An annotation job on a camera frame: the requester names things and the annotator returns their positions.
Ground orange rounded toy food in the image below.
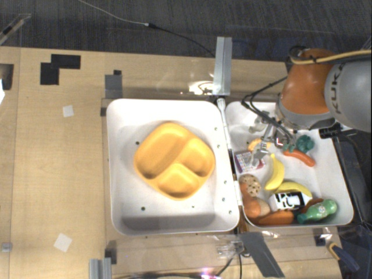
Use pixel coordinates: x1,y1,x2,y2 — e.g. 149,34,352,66
239,183,262,219

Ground green broccoli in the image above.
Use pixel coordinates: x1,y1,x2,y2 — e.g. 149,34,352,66
295,134,316,153

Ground black and white carton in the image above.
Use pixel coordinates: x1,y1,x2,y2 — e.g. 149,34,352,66
268,191,312,212

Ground orange carrot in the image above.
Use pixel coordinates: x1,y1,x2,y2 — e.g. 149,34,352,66
282,144,316,168

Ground orange pizza slice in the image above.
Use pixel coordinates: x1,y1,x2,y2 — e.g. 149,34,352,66
247,138,271,152

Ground brown bread roll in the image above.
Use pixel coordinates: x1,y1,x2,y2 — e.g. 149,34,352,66
256,198,272,217

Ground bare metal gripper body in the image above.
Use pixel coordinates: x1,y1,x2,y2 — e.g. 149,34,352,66
260,117,296,150

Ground chocolate chip biscuit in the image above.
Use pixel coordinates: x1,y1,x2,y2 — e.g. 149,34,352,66
246,181,262,198
238,174,260,188

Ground purple and white carton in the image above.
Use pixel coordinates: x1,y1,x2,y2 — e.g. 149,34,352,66
234,151,266,174

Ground green bottle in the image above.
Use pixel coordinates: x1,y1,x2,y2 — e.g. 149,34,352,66
296,199,338,225

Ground yellow divided plate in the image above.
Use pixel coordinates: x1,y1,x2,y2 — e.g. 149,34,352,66
133,121,217,201

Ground yellow banana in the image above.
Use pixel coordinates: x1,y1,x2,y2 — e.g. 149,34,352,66
263,153,286,192
274,181,313,199

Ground white plastic tray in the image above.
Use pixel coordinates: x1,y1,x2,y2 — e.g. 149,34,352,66
105,98,241,237
225,100,355,230

